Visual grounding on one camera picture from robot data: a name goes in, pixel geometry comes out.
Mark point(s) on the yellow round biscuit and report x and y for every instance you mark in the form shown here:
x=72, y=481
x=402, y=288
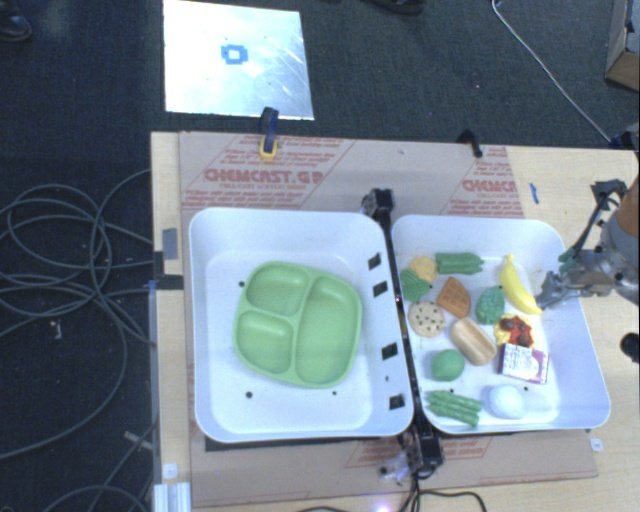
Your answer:
x=424, y=269

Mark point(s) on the thin black rod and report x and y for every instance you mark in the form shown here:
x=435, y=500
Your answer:
x=403, y=320

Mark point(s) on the brown waffle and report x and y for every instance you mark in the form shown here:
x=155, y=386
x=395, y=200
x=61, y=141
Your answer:
x=454, y=297

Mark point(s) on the purple and white carton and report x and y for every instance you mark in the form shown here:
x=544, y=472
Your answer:
x=523, y=363

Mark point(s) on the tan bread bun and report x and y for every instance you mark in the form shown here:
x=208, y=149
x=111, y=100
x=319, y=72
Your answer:
x=472, y=341

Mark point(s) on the green asparagus bundle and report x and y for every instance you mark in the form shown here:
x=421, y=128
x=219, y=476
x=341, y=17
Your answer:
x=453, y=408

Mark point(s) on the chocolate chip cookie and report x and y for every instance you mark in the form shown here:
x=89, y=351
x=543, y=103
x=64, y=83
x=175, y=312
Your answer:
x=426, y=319

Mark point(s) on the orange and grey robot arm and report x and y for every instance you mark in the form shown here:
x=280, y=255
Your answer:
x=628, y=215

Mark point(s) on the brown cardboard board red print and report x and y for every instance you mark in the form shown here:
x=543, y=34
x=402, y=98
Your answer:
x=310, y=170

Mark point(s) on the white plastic tray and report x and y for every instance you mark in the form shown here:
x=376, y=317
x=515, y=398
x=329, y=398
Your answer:
x=570, y=360
x=220, y=320

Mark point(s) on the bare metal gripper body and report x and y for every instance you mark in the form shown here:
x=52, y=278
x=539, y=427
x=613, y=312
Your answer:
x=592, y=279

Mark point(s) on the yellow and red pizza slice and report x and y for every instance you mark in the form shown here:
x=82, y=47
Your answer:
x=514, y=328

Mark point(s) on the green broccoli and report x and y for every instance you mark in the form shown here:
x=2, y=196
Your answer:
x=490, y=305

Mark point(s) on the green round lime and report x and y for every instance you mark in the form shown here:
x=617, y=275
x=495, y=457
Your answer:
x=448, y=365

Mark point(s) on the yellow banana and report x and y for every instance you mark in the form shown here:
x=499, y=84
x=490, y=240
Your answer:
x=517, y=290

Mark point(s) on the green lettuce leaf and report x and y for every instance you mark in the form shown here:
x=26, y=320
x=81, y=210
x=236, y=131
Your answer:
x=413, y=286

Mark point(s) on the green divided plate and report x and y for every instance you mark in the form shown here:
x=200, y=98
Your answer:
x=320, y=325

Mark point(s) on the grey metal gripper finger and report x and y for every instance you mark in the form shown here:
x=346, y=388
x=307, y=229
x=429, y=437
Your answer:
x=549, y=300
x=554, y=281

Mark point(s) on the white egg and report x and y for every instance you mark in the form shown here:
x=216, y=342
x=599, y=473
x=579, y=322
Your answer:
x=507, y=402

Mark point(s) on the black cylinder on white bracket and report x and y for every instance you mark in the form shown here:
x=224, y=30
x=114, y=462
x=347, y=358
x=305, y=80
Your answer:
x=632, y=346

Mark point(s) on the green beans bundle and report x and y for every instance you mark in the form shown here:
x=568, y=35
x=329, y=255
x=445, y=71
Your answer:
x=458, y=263

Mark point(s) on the brown cardboard box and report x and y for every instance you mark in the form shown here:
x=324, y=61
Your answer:
x=623, y=55

